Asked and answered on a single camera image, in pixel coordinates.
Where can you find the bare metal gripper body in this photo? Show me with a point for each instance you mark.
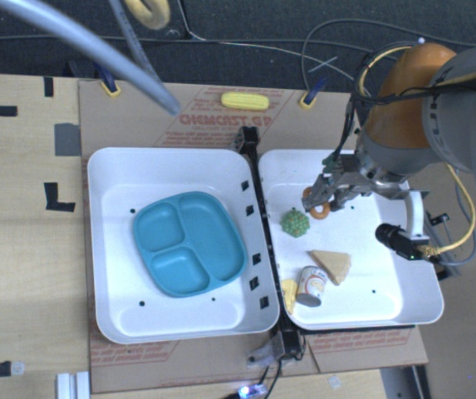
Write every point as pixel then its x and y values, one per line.
pixel 351 177

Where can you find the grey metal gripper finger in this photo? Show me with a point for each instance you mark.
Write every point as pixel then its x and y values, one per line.
pixel 314 193
pixel 340 200

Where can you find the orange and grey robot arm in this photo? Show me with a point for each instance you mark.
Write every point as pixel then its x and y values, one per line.
pixel 403 114

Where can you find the orange doughnut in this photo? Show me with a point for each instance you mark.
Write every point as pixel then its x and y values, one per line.
pixel 320 214

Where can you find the green grapes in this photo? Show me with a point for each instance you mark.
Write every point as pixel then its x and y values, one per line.
pixel 295 223

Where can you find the tan bread slice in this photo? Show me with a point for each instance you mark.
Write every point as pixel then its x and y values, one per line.
pixel 332 263

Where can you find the white and yellow can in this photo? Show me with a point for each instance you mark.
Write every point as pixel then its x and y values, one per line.
pixel 313 284

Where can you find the white plastic tray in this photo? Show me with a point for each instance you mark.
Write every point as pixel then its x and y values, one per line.
pixel 117 243
pixel 383 289

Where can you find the yellow cheese wedge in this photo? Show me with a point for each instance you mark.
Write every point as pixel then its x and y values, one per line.
pixel 289 295

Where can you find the yellow corn cob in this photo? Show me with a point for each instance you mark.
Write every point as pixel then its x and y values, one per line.
pixel 244 101

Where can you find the blue divided plate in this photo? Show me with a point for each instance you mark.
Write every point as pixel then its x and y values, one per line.
pixel 187 243

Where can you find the brown cardboard board, red print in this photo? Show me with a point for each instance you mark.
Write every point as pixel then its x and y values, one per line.
pixel 138 123

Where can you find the black cylinder on white bracket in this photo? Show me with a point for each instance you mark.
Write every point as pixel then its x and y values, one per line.
pixel 397 239

